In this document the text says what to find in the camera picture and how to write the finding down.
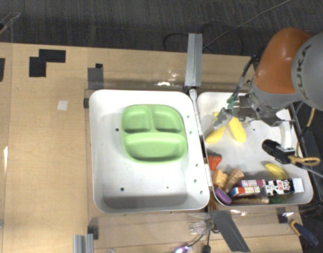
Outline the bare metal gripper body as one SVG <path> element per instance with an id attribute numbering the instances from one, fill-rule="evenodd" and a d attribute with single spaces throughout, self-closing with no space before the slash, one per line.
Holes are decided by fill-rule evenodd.
<path id="1" fill-rule="evenodd" d="M 252 107 L 252 103 L 252 97 L 249 94 L 232 95 L 228 99 L 228 110 L 240 122 L 250 123 L 251 121 L 259 120 L 256 110 Z"/>

